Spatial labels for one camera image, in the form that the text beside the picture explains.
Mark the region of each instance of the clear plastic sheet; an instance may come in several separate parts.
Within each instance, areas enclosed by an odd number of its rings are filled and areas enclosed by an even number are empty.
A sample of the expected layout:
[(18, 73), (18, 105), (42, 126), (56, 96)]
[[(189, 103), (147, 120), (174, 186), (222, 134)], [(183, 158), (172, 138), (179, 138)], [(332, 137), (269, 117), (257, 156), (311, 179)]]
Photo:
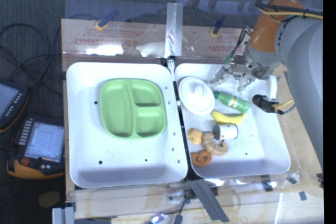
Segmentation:
[[(181, 51), (177, 50), (176, 53), (175, 40), (172, 43), (167, 42), (167, 38), (176, 38), (176, 32), (174, 35), (168, 35), (166, 23), (172, 21), (167, 17), (169, 9), (166, 4), (67, 0), (67, 19), (62, 20), (63, 71), (66, 72), (72, 63), (78, 61), (164, 64), (165, 58), (172, 55), (181, 56), (176, 59), (177, 65), (184, 62), (223, 62), (236, 46), (241, 29), (225, 28), (224, 24), (218, 36), (213, 38), (210, 33), (213, 25), (223, 15), (220, 13), (221, 9), (208, 11), (204, 6), (205, 3), (201, 1), (197, 6), (198, 11), (202, 12), (202, 15), (207, 15), (206, 20), (202, 22), (199, 20), (202, 18), (200, 16), (193, 21), (191, 18), (194, 17), (195, 10), (190, 12), (190, 6), (185, 0), (180, 0), (180, 3), (183, 4), (183, 26), (180, 37)], [(97, 30), (96, 23), (112, 10), (117, 11), (115, 18), (109, 21), (104, 30)], [(245, 5), (242, 12), (250, 11)], [(170, 26), (174, 32), (176, 30), (174, 24)], [(242, 42), (236, 54), (242, 55), (244, 48), (245, 44)], [(276, 75), (281, 76), (278, 87), (285, 89), (279, 92), (279, 100), (290, 98), (284, 72), (286, 72), (284, 67), (275, 71)], [(288, 117), (291, 117), (291, 122), (294, 120), (295, 124), (288, 124)], [(278, 116), (278, 120), (291, 159), (290, 168), (286, 173), (205, 179), (233, 222), (285, 223), (286, 206), (293, 206), (290, 202), (286, 203), (286, 197), (291, 197), (292, 192), (297, 194), (298, 191), (309, 190), (310, 198), (316, 200), (317, 207), (320, 208), (320, 204), (323, 204), (323, 188), (319, 186), (320, 181), (317, 177), (319, 168), (309, 166), (310, 161), (317, 163), (316, 157), (313, 155), (311, 159), (302, 161), (298, 155), (302, 153), (300, 140), (293, 134), (297, 129), (303, 130), (305, 138), (307, 134), (297, 112)], [(67, 200), (76, 206), (75, 217), (78, 219), (118, 216), (112, 219), (112, 222), (123, 223), (121, 216), (124, 216), (124, 220), (129, 223), (133, 223), (134, 219), (134, 223), (139, 223), (143, 220), (149, 221), (159, 214), (167, 214), (170, 217), (163, 220), (163, 223), (173, 223), (174, 216), (180, 214), (182, 208), (183, 212), (194, 212), (195, 209), (203, 208), (186, 182), (80, 189), (71, 183), (67, 174), (66, 183)], [(255, 208), (269, 205), (271, 209), (267, 212), (256, 209), (265, 215), (263, 221), (261, 219), (258, 221), (253, 216), (250, 205), (261, 205)], [(316, 216), (318, 220), (321, 217), (323, 219), (323, 213), (318, 215), (320, 213), (318, 212)], [(201, 213), (201, 216), (192, 214), (193, 223), (210, 222), (205, 212)], [(308, 214), (303, 216), (302, 223), (305, 222), (305, 217), (306, 220), (307, 218), (314, 220), (314, 216)]]

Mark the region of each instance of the can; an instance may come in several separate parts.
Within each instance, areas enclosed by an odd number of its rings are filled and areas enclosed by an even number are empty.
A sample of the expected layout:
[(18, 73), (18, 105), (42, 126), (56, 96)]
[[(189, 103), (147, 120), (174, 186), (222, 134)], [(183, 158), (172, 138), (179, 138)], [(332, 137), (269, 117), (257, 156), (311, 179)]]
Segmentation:
[(238, 127), (234, 123), (216, 124), (213, 128), (215, 139), (236, 139), (238, 136)]

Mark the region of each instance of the brown donut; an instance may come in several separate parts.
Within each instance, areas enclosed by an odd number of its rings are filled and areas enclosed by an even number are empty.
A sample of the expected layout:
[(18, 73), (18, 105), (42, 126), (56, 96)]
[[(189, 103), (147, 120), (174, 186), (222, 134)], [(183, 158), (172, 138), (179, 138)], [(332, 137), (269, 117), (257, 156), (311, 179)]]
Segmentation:
[(196, 166), (206, 166), (212, 160), (212, 155), (208, 151), (194, 152), (191, 154), (191, 162)]

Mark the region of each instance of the yellow banana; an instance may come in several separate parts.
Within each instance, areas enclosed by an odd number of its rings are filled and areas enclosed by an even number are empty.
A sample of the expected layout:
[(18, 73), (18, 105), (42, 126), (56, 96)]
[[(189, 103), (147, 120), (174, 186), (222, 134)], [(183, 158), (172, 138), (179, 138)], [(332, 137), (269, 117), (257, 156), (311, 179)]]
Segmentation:
[(246, 116), (246, 114), (240, 114), (238, 116), (227, 116), (224, 115), (218, 111), (213, 111), (212, 112), (212, 117), (216, 120), (217, 123), (219, 124), (224, 124), (224, 123), (234, 123), (236, 125), (240, 124), (243, 120), (243, 118)]

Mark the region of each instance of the green plate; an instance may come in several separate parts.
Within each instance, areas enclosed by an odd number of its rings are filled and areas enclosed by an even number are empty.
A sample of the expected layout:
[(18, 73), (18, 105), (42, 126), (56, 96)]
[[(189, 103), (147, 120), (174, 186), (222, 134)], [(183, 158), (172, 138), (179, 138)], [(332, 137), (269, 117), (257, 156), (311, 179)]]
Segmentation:
[(145, 138), (166, 128), (160, 88), (144, 79), (112, 79), (100, 91), (100, 114), (105, 130), (118, 138)]

